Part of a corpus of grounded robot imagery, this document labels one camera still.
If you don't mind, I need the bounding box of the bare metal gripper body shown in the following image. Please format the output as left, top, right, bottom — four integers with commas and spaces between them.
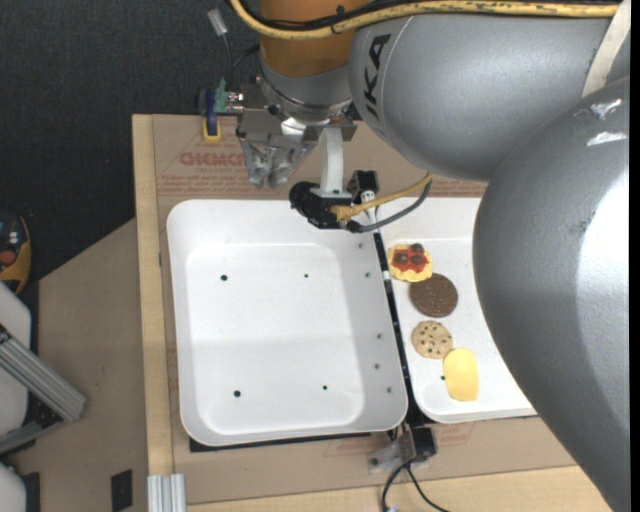
235, 79, 359, 154

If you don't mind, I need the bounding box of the white plastic tray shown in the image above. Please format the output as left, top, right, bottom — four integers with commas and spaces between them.
165, 198, 410, 448
374, 196, 539, 425

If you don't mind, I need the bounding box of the thin black and white rod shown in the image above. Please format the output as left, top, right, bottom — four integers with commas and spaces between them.
372, 230, 415, 426

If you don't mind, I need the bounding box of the dark brown round biscuit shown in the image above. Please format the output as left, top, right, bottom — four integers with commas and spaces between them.
409, 272, 460, 319

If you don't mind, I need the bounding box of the beige chocolate chip cookie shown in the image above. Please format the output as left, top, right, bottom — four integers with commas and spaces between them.
410, 320, 454, 361

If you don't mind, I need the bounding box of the pale yellow oval slice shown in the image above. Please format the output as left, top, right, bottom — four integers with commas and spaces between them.
442, 347, 480, 403

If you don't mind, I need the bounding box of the brown cardboard board red print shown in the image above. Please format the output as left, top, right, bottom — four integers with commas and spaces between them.
151, 113, 579, 506

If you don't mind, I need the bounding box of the black cylinder on white bracket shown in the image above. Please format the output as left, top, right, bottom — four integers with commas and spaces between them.
288, 126, 354, 231

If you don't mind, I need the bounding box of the black block with thin wires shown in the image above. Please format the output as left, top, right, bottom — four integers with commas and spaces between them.
408, 425, 440, 461
348, 169, 380, 202

